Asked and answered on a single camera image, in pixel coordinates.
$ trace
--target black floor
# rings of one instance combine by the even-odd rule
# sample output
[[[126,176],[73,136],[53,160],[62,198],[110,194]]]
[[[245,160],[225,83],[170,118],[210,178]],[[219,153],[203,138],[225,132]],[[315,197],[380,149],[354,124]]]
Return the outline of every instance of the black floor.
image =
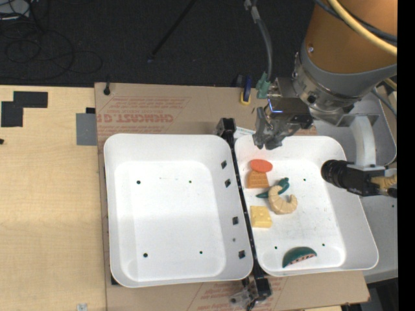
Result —
[[[0,83],[92,86],[112,82],[229,86],[266,68],[258,27],[243,0],[198,0],[155,60],[149,53],[190,0],[36,0],[29,17],[0,21]],[[259,0],[274,52],[289,76],[311,0]]]

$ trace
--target tangled black wire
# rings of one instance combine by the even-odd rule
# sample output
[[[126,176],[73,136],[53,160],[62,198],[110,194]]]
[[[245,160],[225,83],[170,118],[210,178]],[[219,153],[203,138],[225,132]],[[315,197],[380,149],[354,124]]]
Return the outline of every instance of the tangled black wire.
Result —
[[[96,52],[76,50],[65,35],[49,24],[52,1],[84,5],[93,0],[23,0],[27,4],[23,11],[16,10],[15,1],[6,0],[0,4],[0,7],[6,5],[10,9],[7,13],[0,13],[0,54],[1,51],[4,54],[0,59],[6,61],[6,65],[0,67],[0,78],[41,82],[58,78],[66,72],[92,74],[101,69],[102,59]],[[86,54],[92,55],[96,63],[89,64],[88,69],[77,68],[77,62]],[[26,70],[26,75],[21,75],[22,70]],[[30,75],[31,71],[37,75],[46,71],[48,75],[34,76]]]

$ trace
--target yellow block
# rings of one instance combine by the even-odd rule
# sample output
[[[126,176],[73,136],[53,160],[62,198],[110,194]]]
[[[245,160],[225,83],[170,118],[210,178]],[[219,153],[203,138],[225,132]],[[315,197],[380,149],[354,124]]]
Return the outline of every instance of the yellow block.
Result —
[[[251,226],[269,228],[272,225],[270,213],[266,206],[251,206]]]

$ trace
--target empty white tray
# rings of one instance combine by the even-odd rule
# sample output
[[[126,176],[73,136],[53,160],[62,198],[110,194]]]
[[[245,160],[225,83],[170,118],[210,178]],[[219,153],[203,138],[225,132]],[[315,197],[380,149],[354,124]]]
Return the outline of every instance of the empty white tray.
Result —
[[[243,279],[253,259],[229,145],[117,134],[104,145],[110,266],[126,287]]]
[[[327,183],[321,167],[329,159],[345,160],[341,145],[325,136],[292,136],[274,150],[258,149],[251,135],[235,144],[244,197],[251,205],[267,206],[271,228],[253,228],[260,266],[274,276],[318,273],[324,271],[365,270],[373,268],[378,252],[359,197]],[[281,197],[293,194],[298,207],[291,214],[275,214],[268,199],[255,195],[266,189],[247,189],[246,175],[252,159],[273,164],[267,173],[270,185],[289,178],[290,187]],[[283,268],[284,254],[306,246],[317,257]]]

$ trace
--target yellow cable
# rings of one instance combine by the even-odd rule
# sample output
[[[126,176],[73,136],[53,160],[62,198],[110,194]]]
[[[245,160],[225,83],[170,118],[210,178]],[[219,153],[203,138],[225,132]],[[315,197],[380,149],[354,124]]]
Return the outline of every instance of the yellow cable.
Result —
[[[384,80],[386,84],[388,84],[393,90],[397,91],[397,84],[391,80],[390,78],[387,78],[386,80]]]
[[[358,21],[356,21],[337,0],[327,0],[336,13],[345,21],[354,31],[369,40],[380,49],[397,56],[397,48],[389,44],[385,40],[375,36],[369,30],[365,29]]]

